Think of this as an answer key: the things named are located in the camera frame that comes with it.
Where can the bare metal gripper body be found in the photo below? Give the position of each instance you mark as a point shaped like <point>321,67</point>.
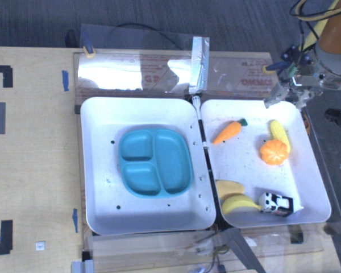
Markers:
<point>307,83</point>

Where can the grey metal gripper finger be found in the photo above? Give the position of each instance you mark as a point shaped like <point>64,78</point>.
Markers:
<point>303,99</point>
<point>275,96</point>

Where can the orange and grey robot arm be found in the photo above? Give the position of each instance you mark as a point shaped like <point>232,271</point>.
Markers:
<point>334,36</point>

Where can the yellow toy corn cob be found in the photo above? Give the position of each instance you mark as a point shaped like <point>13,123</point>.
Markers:
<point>278,131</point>

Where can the orange toy pumpkin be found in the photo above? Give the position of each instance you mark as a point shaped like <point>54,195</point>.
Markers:
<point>273,152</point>

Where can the orange toy carrot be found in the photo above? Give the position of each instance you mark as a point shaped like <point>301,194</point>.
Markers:
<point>228,132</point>

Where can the white plastic tray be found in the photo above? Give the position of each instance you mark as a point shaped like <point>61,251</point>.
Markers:
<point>244,166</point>
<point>102,152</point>

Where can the pale yellow toy food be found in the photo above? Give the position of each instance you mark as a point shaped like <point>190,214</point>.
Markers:
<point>227,187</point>

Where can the black and white milk carton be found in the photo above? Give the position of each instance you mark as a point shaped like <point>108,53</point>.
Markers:
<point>275,204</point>

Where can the yellow banana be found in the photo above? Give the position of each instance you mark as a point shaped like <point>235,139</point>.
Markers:
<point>238,203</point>

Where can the blue divided plate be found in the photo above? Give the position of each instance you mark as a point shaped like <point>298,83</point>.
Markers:
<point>170,163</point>

